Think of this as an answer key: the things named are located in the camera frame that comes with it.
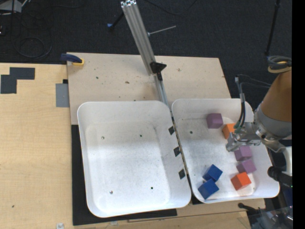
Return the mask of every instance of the black clip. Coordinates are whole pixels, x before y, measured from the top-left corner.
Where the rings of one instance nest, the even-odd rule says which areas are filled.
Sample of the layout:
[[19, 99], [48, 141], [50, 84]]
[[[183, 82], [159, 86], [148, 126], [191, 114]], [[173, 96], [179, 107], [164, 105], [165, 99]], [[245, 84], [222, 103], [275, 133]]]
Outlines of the black clip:
[[161, 71], [164, 70], [164, 68], [166, 67], [166, 64], [164, 63], [157, 63], [157, 62], [151, 62], [150, 63], [152, 72], [154, 74], [157, 74], [157, 77], [160, 81], [162, 81], [162, 75], [161, 75]]

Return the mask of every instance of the gray tape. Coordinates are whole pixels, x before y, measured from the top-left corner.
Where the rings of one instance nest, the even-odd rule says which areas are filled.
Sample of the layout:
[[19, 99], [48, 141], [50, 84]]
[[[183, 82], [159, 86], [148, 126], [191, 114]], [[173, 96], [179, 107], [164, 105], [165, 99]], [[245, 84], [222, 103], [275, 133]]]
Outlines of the gray tape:
[[70, 107], [68, 84], [56, 84], [56, 107]]

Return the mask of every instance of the wooden board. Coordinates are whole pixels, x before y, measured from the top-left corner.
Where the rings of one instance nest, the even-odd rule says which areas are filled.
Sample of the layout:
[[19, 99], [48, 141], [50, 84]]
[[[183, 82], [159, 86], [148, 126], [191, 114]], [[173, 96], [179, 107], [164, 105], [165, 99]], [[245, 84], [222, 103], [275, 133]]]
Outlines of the wooden board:
[[[17, 94], [0, 94], [0, 229], [109, 226], [72, 225], [70, 110], [56, 107], [55, 92], [56, 84], [67, 79], [67, 66], [1, 63], [0, 74], [9, 74], [10, 67], [34, 67], [35, 80], [18, 80]], [[232, 228], [244, 228], [246, 212], [237, 203], [188, 205], [174, 219], [118, 223], [127, 229], [194, 229], [224, 228], [230, 221]], [[263, 199], [243, 203], [264, 208]]]
[[[77, 109], [90, 101], [160, 100], [153, 76], [139, 55], [71, 53], [84, 66], [68, 63], [71, 123]], [[169, 107], [179, 98], [231, 98], [217, 58], [156, 56]]]

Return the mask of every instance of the orange cube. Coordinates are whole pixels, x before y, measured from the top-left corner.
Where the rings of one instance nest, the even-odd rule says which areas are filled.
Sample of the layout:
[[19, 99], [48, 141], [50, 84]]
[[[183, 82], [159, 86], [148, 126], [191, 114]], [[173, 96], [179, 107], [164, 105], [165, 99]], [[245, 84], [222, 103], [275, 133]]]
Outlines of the orange cube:
[[249, 184], [251, 184], [251, 180], [246, 172], [242, 172], [237, 174], [231, 179], [231, 182], [235, 188], [235, 190], [242, 189]]
[[235, 128], [234, 128], [235, 123], [231, 123], [231, 124], [225, 124], [223, 127], [223, 134], [225, 139], [229, 138], [230, 132], [234, 132]]

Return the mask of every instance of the clamp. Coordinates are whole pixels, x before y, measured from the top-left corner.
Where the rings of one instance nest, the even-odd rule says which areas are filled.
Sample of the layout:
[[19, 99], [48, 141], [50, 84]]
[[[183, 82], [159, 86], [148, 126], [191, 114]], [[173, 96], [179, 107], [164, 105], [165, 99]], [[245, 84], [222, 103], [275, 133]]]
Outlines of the clamp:
[[61, 61], [70, 61], [75, 66], [83, 66], [84, 65], [84, 59], [79, 58], [72, 54], [62, 53], [61, 54]]

